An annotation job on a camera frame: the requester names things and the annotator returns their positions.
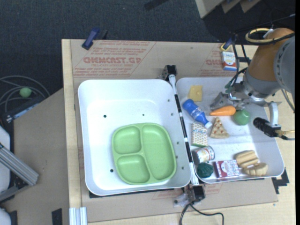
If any white and orange carton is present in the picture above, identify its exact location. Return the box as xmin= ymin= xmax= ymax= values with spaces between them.
xmin=221 ymin=51 xmax=238 ymax=72

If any brown cardboard board red print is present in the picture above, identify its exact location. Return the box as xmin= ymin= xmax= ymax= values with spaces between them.
xmin=70 ymin=40 xmax=279 ymax=223

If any beige croissant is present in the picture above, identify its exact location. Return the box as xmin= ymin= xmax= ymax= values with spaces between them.
xmin=241 ymin=162 xmax=269 ymax=177

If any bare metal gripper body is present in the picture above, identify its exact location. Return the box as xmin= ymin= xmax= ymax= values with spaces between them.
xmin=228 ymin=83 xmax=270 ymax=108

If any green apple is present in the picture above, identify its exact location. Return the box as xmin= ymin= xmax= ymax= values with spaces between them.
xmin=232 ymin=109 xmax=251 ymax=126

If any thin black and white rod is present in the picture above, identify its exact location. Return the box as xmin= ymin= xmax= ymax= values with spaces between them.
xmin=169 ymin=75 xmax=200 ymax=186

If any pizza slice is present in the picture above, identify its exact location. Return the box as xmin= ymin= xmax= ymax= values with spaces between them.
xmin=209 ymin=116 xmax=231 ymax=140

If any blue bottle white cap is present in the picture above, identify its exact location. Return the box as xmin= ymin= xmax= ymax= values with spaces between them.
xmin=182 ymin=98 xmax=213 ymax=129

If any beige hot dog bun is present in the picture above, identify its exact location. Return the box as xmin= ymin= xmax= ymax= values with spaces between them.
xmin=234 ymin=150 xmax=260 ymax=169

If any orange carrot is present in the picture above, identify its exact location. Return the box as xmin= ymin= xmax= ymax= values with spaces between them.
xmin=209 ymin=105 xmax=237 ymax=117

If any green divided plate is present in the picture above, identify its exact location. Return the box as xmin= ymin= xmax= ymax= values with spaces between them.
xmin=111 ymin=122 xmax=177 ymax=186

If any yellow cheese wedge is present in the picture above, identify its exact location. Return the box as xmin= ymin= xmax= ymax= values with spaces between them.
xmin=187 ymin=85 xmax=204 ymax=102

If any red and white carton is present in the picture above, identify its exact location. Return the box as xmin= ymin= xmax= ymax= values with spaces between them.
xmin=213 ymin=159 xmax=241 ymax=179

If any white plastic tray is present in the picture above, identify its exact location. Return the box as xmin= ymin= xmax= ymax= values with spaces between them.
xmin=77 ymin=79 xmax=193 ymax=196
xmin=175 ymin=76 xmax=285 ymax=185

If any small white and red can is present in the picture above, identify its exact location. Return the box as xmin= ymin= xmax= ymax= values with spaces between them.
xmin=192 ymin=145 xmax=216 ymax=165

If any green ball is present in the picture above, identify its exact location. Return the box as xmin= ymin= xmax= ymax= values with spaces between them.
xmin=19 ymin=87 xmax=33 ymax=98

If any dark green broccoli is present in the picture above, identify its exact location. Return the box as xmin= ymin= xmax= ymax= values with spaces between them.
xmin=196 ymin=162 xmax=215 ymax=179

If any black cylinder on white bracket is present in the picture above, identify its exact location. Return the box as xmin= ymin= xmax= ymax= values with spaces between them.
xmin=253 ymin=102 xmax=282 ymax=138

